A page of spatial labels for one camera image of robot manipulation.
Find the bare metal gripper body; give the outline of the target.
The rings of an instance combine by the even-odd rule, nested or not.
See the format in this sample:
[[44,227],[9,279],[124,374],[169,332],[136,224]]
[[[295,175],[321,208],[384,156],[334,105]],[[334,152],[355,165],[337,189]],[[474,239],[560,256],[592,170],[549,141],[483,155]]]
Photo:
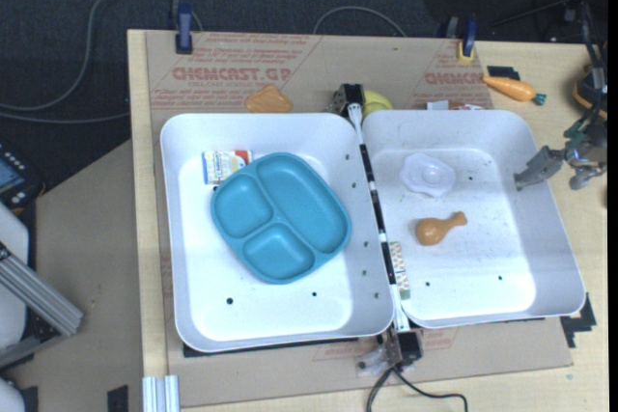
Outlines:
[[570,165],[599,165],[607,161],[606,122],[575,123],[564,133],[565,159]]

